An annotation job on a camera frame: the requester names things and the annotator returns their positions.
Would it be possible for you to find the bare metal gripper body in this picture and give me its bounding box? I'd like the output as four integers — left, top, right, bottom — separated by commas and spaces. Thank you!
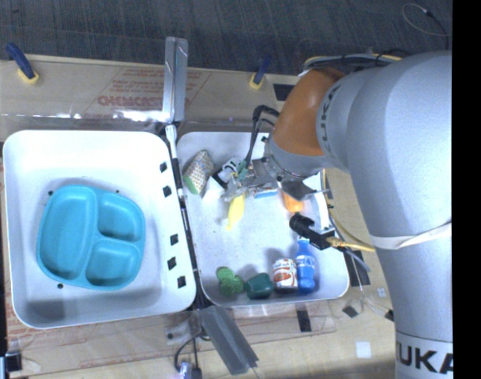
239, 156, 284, 191

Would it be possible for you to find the yellow banana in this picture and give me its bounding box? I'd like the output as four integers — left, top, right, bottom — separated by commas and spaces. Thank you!
225, 193, 246, 231

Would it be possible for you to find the white packet with black print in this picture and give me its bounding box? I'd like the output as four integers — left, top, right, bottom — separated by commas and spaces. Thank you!
212, 156, 243, 185

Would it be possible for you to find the patterned wedge with green edge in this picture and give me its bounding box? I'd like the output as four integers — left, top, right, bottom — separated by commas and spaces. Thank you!
182, 149, 215, 196

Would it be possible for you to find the orange carrot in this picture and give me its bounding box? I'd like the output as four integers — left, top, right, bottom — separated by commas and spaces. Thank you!
281, 189, 305, 213

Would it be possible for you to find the white plastic tray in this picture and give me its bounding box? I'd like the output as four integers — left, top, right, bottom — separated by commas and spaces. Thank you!
2, 129, 197, 330
175, 131, 351, 309

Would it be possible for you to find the green broccoli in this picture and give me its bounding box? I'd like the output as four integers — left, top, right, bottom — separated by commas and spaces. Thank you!
216, 266, 245, 296

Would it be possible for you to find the red and white can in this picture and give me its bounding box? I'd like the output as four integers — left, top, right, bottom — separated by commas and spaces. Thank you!
272, 257, 299, 294

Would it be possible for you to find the dark green rounded toy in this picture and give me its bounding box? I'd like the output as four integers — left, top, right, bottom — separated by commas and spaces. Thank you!
244, 272, 274, 300

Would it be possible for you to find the blue plastic bottle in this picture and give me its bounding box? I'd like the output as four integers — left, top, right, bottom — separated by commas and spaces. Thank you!
294, 238, 318, 295

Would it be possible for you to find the brown cardboard board red print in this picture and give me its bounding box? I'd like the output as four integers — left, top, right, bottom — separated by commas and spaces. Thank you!
0, 54, 339, 373

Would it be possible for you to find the blue divided plate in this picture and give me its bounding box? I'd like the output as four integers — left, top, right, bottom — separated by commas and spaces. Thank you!
36, 184, 147, 291

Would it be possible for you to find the black cylinder on white bracket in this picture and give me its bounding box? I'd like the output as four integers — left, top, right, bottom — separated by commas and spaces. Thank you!
288, 189, 338, 251

